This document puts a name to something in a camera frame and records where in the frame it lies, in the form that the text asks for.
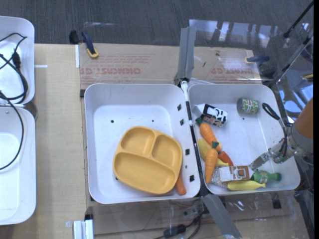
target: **green bottle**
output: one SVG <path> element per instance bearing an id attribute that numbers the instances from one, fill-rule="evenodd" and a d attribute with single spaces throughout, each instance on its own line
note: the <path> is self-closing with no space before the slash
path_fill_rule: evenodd
<path id="1" fill-rule="evenodd" d="M 250 178 L 251 181 L 256 181 L 258 183 L 267 183 L 270 180 L 280 181 L 280 173 L 269 173 L 267 171 L 255 171 L 253 176 Z"/>

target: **yellow plate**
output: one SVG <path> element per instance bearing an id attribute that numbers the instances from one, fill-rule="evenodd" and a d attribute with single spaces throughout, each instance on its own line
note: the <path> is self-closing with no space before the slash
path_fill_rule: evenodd
<path id="1" fill-rule="evenodd" d="M 180 144 L 152 128 L 135 126 L 122 136 L 113 158 L 117 179 L 132 188 L 165 194 L 176 184 L 182 163 Z"/>

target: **yellow and blue clamp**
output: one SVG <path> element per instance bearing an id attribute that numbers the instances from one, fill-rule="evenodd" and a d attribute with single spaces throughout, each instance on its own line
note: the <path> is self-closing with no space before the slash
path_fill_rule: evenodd
<path id="1" fill-rule="evenodd" d="M 85 30 L 83 30 L 81 32 L 81 35 L 83 36 L 84 42 L 86 43 L 86 46 L 87 46 L 86 51 L 88 52 L 90 58 L 93 58 L 93 59 L 97 58 L 99 56 L 99 53 L 96 50 L 96 48 L 93 46 L 93 43 L 89 34 Z"/>

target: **green can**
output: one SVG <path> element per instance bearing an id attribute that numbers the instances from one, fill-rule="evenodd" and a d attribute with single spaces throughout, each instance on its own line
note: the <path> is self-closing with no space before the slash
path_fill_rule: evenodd
<path id="1" fill-rule="evenodd" d="M 259 102 L 257 100 L 240 98 L 237 101 L 237 111 L 244 114 L 256 114 L 259 109 Z"/>

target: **white tray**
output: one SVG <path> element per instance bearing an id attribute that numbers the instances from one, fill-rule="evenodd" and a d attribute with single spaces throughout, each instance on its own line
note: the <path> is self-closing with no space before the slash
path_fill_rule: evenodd
<path id="1" fill-rule="evenodd" d="M 84 101 L 88 184 L 95 201 L 115 204 L 171 200 L 194 197 L 199 192 L 195 150 L 180 88 L 170 84 L 93 84 L 85 91 Z M 175 187 L 163 195 L 144 193 L 116 179 L 112 161 L 118 143 L 126 130 L 138 125 L 161 131 L 180 143 L 185 195 L 180 196 Z"/>
<path id="2" fill-rule="evenodd" d="M 0 16 L 0 40 L 11 33 L 27 36 L 17 48 L 21 60 L 21 72 L 28 82 L 24 104 L 34 96 L 34 27 L 26 19 Z M 9 59 L 22 38 L 13 35 L 0 42 L 0 53 Z M 23 92 L 21 79 L 9 65 L 0 70 L 0 90 L 7 97 Z M 7 104 L 0 99 L 0 104 Z M 23 108 L 17 110 L 24 124 L 24 139 L 17 159 L 9 167 L 0 170 L 0 225 L 26 221 L 36 206 L 35 120 Z M 7 165 L 17 153 L 21 140 L 21 123 L 12 107 L 0 107 L 0 167 Z"/>
<path id="3" fill-rule="evenodd" d="M 264 85 L 197 84 L 189 88 L 188 95 L 192 110 L 195 105 L 210 104 L 228 112 L 228 119 L 223 127 L 211 125 L 211 128 L 234 165 L 249 165 L 284 136 L 279 122 L 261 108 L 261 103 L 267 103 L 278 115 L 280 114 L 274 93 Z M 236 105 L 239 98 L 258 100 L 260 102 L 258 113 L 256 115 L 238 113 Z M 192 117 L 196 139 L 203 138 L 195 121 L 196 116 L 193 114 Z M 293 190 L 300 183 L 300 174 L 293 157 L 283 164 L 276 164 L 273 160 L 269 160 L 259 170 L 271 173 L 280 172 L 282 179 L 279 182 L 270 181 L 265 188 L 253 191 L 229 191 L 211 183 L 206 186 L 211 193 L 216 195 L 233 195 Z"/>

